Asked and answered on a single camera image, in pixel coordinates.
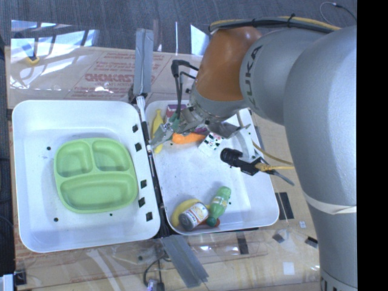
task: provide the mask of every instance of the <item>banana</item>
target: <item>banana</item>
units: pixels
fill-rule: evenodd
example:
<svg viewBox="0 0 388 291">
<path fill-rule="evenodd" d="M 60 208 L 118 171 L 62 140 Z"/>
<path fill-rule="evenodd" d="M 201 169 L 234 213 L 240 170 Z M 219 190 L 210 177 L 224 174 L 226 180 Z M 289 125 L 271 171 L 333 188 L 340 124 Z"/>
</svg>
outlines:
<svg viewBox="0 0 388 291">
<path fill-rule="evenodd" d="M 179 225 L 179 215 L 184 212 L 185 210 L 189 209 L 192 205 L 194 205 L 196 202 L 201 202 L 200 200 L 196 198 L 190 198 L 187 201 L 181 202 L 178 206 L 176 206 L 174 212 L 171 216 L 171 225 L 173 227 L 177 227 Z"/>
</svg>

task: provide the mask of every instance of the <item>bottle cap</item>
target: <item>bottle cap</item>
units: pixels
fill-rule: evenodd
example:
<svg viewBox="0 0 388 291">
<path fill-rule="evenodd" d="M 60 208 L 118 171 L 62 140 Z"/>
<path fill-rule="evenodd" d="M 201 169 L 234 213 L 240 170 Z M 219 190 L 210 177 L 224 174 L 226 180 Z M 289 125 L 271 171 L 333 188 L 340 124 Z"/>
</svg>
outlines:
<svg viewBox="0 0 388 291">
<path fill-rule="evenodd" d="M 217 223 L 217 219 L 214 218 L 213 216 L 208 217 L 206 220 L 206 224 L 211 227 L 214 227 L 216 223 Z"/>
</svg>

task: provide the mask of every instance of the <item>green plate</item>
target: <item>green plate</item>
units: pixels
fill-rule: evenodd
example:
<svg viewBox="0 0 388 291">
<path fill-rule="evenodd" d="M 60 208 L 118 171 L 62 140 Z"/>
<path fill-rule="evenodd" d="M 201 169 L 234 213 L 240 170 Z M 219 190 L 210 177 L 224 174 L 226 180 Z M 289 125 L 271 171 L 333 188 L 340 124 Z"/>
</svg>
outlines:
<svg viewBox="0 0 388 291">
<path fill-rule="evenodd" d="M 115 210 L 138 194 L 128 150 L 110 138 L 69 141 L 55 153 L 54 174 L 62 203 L 78 213 Z"/>
</svg>

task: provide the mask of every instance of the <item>duct tape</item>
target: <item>duct tape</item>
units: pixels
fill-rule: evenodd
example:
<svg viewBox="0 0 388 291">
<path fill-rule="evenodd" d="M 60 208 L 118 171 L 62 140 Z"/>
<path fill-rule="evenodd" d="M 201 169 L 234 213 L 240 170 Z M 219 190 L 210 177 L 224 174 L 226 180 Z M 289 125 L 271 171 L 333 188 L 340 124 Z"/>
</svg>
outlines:
<svg viewBox="0 0 388 291">
<path fill-rule="evenodd" d="M 313 199 L 312 197 L 307 195 L 304 191 L 303 191 L 303 195 L 306 201 L 309 203 L 309 205 L 318 209 L 319 211 L 328 213 L 330 215 L 357 212 L 357 206 L 342 206 L 342 205 L 334 205 L 334 204 L 328 204 L 326 202 L 317 201 L 316 199 Z"/>
</svg>

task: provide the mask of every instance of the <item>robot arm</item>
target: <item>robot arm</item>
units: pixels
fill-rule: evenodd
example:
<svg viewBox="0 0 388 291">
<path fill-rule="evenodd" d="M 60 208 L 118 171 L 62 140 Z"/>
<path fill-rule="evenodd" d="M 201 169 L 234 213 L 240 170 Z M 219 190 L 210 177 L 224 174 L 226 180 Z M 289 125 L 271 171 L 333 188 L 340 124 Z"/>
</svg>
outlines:
<svg viewBox="0 0 388 291">
<path fill-rule="evenodd" d="M 218 30 L 190 105 L 178 132 L 204 124 L 228 138 L 239 127 L 224 121 L 246 107 L 285 127 L 318 237 L 324 290 L 357 290 L 356 27 L 264 36 L 254 27 Z"/>
</svg>

